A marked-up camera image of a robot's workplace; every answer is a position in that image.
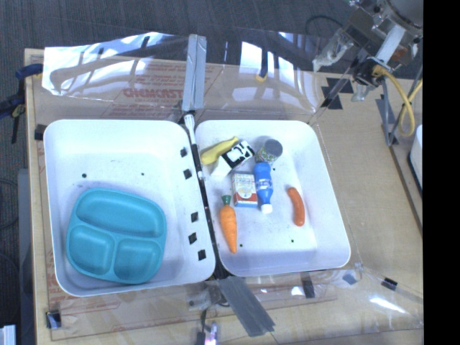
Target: yellow cable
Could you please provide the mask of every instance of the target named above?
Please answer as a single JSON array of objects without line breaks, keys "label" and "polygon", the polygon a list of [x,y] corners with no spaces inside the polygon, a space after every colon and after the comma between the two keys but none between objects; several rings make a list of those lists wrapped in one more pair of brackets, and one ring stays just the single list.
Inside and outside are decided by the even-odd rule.
[{"label": "yellow cable", "polygon": [[[372,71],[372,75],[374,77],[380,77],[381,75],[385,75],[392,81],[392,83],[395,85],[398,93],[400,94],[402,101],[404,102],[404,106],[401,110],[401,115],[400,115],[400,120],[397,124],[397,127],[403,137],[409,137],[413,134],[415,131],[415,117],[414,117],[414,112],[412,110],[412,100],[414,99],[415,95],[417,92],[422,88],[423,85],[423,79],[420,79],[417,83],[417,85],[414,87],[414,90],[412,93],[407,97],[405,94],[403,87],[400,85],[400,83],[397,81],[397,79],[394,77],[393,74],[391,74],[388,70],[383,68],[381,65],[376,65],[374,66],[374,70]],[[406,114],[409,116],[409,130],[407,132],[404,132],[403,129],[403,120],[406,116]]]}]

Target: plastic sheet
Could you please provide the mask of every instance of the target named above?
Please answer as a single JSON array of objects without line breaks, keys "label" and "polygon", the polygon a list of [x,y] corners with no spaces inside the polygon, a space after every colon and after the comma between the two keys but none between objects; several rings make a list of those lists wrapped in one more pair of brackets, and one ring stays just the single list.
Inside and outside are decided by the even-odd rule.
[{"label": "plastic sheet", "polygon": [[206,37],[207,47],[201,47],[204,78],[196,76],[200,56],[190,56],[190,37],[148,32],[92,45],[46,47],[42,87],[60,96],[65,102],[59,104],[61,109],[72,107],[69,98],[92,100],[92,116],[101,118],[178,121],[182,100],[193,90],[186,76],[204,87],[198,93],[200,106],[193,109],[204,108],[214,116],[244,119],[263,114],[310,121],[327,106],[321,99],[328,84],[308,71],[325,42],[254,29],[205,31],[220,35]]},{"label": "plastic sheet", "polygon": [[[275,319],[273,335],[280,342],[287,341],[286,329],[292,320],[279,316],[286,308],[308,311],[310,320],[299,318],[296,324],[309,333],[308,340],[423,327],[423,297],[359,263],[351,269],[248,278],[246,282]],[[322,323],[318,316],[332,308],[330,321]],[[66,299],[58,309],[61,326],[52,330],[54,340],[198,321],[204,311],[209,323],[233,315],[216,281]],[[351,326],[357,321],[359,328]]]}]

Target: white bottle cap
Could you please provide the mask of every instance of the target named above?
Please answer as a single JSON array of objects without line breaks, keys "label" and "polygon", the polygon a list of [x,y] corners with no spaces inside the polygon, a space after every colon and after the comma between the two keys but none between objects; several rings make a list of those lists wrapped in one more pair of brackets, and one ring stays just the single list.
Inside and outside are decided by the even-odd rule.
[{"label": "white bottle cap", "polygon": [[271,204],[262,204],[260,206],[260,209],[262,210],[262,213],[272,213],[273,212],[273,206]]}]

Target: orange object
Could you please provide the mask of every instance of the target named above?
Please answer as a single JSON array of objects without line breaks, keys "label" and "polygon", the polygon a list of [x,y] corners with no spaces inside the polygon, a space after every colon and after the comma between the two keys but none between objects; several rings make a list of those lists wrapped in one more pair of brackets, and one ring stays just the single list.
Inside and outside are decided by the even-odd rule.
[{"label": "orange object", "polygon": [[223,195],[222,201],[224,202],[224,207],[221,208],[220,212],[222,231],[224,232],[225,240],[231,252],[236,253],[236,213],[233,207],[230,206],[230,195]]},{"label": "orange object", "polygon": [[289,188],[287,194],[294,206],[294,224],[302,226],[305,223],[305,206],[303,205],[302,197],[294,187]]}]

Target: blue bottle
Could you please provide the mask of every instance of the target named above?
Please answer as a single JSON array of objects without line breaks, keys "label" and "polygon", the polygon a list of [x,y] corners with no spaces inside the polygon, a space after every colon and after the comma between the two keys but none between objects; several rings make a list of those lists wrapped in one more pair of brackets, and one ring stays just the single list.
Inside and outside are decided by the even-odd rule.
[{"label": "blue bottle", "polygon": [[260,209],[262,213],[272,213],[273,211],[273,206],[270,203],[273,194],[271,169],[268,162],[257,162],[253,170],[257,197],[261,203]]}]

